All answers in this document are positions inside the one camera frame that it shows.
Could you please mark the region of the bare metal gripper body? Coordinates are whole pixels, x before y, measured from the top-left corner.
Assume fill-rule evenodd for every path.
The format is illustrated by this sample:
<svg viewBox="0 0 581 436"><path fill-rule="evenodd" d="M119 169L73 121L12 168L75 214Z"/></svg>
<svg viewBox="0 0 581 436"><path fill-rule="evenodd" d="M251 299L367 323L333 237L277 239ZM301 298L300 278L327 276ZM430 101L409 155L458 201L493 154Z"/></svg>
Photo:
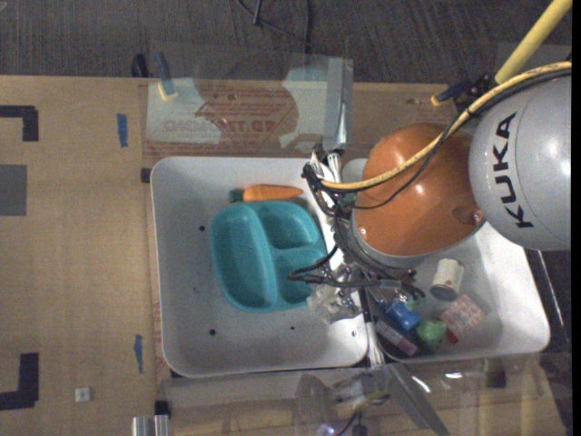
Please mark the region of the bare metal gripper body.
<svg viewBox="0 0 581 436"><path fill-rule="evenodd" d="M390 289L400 288L408 274L407 270L383 272L357 263L341 263L336 268L338 302L341 306L355 304L353 293L369 287L384 285Z"/></svg>

